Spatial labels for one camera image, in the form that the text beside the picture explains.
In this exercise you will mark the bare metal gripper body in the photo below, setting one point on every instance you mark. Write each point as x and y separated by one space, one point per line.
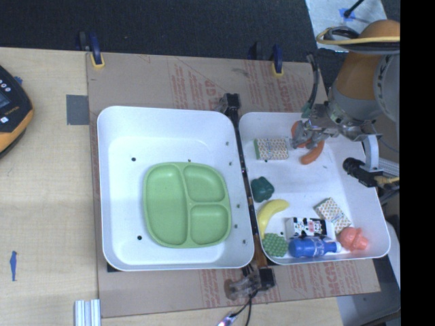
323 121

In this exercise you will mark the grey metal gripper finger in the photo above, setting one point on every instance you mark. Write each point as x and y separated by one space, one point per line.
301 135
316 138

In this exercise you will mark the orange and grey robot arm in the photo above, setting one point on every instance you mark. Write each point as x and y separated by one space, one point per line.
357 73

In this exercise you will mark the orange sausage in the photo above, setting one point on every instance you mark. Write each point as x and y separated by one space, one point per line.
311 156

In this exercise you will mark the white patterned carton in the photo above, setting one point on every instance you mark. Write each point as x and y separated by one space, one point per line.
272 148
333 214

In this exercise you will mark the white plastic tray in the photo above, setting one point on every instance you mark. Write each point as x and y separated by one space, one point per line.
306 185
125 182

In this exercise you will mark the dark green pepper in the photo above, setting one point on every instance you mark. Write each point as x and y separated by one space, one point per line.
261 189

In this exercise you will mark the thin black and white rod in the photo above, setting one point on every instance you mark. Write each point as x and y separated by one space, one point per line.
245 178

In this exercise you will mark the yellow banana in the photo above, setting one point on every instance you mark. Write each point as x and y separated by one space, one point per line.
266 212

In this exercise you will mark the black and white cow carton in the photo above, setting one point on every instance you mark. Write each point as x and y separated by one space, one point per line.
307 227

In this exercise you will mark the pink toy food piece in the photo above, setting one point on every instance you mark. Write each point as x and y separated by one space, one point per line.
353 239

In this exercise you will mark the blue bottle white cap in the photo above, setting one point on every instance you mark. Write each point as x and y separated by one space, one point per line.
306 248

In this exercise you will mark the green round textured biscuit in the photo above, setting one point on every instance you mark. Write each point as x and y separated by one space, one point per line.
274 245

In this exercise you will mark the green divided plate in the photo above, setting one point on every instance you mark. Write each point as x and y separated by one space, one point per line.
166 202

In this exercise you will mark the brown cardboard board red print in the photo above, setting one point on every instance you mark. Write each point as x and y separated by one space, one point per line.
142 80

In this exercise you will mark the black cylinder on white bracket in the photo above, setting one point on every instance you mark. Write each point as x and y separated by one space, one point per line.
357 172

